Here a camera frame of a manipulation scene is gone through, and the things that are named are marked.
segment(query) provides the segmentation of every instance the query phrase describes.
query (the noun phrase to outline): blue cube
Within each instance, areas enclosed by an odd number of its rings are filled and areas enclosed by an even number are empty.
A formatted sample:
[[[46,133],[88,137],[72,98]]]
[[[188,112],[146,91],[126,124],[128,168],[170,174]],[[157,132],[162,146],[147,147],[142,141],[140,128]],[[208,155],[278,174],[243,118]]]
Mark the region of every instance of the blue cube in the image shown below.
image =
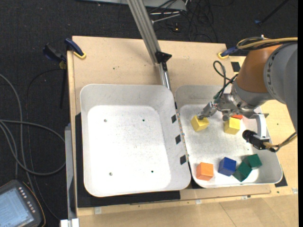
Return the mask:
[[[231,176],[236,171],[236,163],[235,160],[224,157],[220,161],[218,172],[226,176]]]

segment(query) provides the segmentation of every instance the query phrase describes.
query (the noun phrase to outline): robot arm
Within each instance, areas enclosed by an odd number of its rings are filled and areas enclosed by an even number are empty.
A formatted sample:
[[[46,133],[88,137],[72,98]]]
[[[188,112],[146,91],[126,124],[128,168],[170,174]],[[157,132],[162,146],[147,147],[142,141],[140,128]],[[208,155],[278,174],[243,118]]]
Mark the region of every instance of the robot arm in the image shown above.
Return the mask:
[[[209,117],[217,110],[222,112],[224,121],[234,114],[255,118],[258,132],[245,131],[243,137],[258,149],[266,149],[269,141],[264,127],[267,115],[254,110],[275,99],[286,104],[297,134],[297,57],[297,42],[251,50],[232,82],[231,92],[207,104],[197,114],[198,119]]]

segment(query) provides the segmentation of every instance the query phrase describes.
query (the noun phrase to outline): yellow block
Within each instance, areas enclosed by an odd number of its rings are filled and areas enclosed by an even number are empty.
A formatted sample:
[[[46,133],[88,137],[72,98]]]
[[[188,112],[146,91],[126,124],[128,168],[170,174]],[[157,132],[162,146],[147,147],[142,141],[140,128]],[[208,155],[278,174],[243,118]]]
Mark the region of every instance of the yellow block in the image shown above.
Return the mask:
[[[197,115],[195,115],[190,122],[196,132],[205,130],[209,125],[209,121],[207,118],[203,118],[200,120],[197,118]]]
[[[240,119],[230,118],[224,122],[224,132],[227,134],[236,134],[240,130]]]

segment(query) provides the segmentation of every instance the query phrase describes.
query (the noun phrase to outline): orange block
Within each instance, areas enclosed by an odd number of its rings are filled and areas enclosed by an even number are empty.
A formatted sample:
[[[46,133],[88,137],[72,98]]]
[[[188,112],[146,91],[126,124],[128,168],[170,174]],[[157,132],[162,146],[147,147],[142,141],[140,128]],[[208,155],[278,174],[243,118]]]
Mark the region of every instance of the orange block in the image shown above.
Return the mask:
[[[235,114],[235,115],[232,116],[232,118],[243,119],[243,115],[241,115],[241,114]]]
[[[210,163],[201,162],[197,166],[197,178],[208,181],[214,176],[214,166]]]

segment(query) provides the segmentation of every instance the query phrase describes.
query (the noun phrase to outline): green block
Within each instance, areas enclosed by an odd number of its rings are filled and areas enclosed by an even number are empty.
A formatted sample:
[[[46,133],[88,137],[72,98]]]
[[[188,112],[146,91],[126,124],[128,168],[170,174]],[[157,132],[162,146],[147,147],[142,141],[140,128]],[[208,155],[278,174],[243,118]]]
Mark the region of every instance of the green block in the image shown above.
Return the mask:
[[[262,162],[258,154],[250,155],[244,158],[243,160],[251,169],[255,170],[262,166]]]
[[[251,171],[252,169],[244,161],[242,161],[238,169],[232,175],[240,182],[243,182],[249,176]]]

